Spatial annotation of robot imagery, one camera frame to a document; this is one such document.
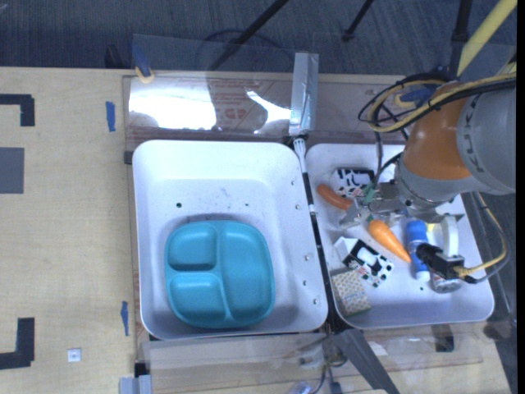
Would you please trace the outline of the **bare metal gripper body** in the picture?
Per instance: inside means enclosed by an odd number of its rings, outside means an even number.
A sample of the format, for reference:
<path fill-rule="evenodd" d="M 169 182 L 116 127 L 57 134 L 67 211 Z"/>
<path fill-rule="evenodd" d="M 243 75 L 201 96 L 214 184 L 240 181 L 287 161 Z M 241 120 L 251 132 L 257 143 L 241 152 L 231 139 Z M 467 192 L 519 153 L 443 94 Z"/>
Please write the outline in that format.
<path fill-rule="evenodd" d="M 367 205 L 374 214 L 399 214 L 409 216 L 413 195 L 401 181 L 379 182 L 373 188 L 373 195 Z"/>

